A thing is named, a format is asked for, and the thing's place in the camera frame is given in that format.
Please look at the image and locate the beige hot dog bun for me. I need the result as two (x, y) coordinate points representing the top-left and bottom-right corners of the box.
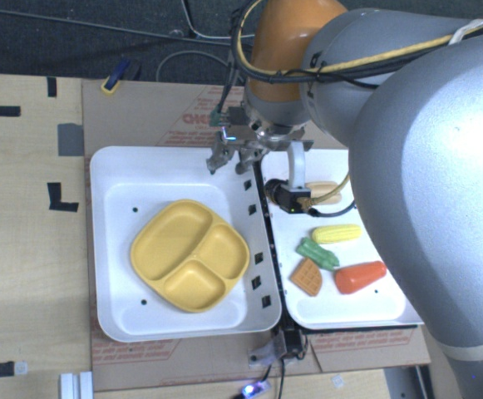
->
(303, 180), (343, 206)

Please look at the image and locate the white plastic tray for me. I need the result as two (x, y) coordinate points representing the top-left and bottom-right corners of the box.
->
(89, 145), (283, 343)
(261, 147), (425, 331)

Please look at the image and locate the yellow corn cob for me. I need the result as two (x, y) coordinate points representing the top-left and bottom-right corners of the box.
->
(310, 224), (362, 245)

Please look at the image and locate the brown waffle piece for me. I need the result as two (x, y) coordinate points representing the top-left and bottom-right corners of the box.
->
(289, 257), (323, 298)

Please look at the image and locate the green asparagus bundle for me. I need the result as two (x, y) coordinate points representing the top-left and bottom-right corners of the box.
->
(295, 237), (341, 272)

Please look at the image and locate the black block with wires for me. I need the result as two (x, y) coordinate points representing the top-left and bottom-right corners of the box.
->
(247, 327), (308, 369)

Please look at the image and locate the orange carrot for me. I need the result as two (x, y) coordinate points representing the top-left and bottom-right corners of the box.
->
(333, 260), (388, 296)

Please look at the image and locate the yellow divided plate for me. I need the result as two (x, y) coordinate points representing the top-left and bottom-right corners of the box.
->
(129, 199), (251, 313)

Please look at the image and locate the brown cardboard board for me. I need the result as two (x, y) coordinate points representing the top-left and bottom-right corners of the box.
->
(81, 79), (431, 392)

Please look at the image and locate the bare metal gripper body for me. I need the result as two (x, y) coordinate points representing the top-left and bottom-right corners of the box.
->
(223, 105), (315, 160)

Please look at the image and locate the black cylinder on white bracket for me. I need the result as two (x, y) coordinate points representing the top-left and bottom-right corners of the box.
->
(264, 140), (312, 214)

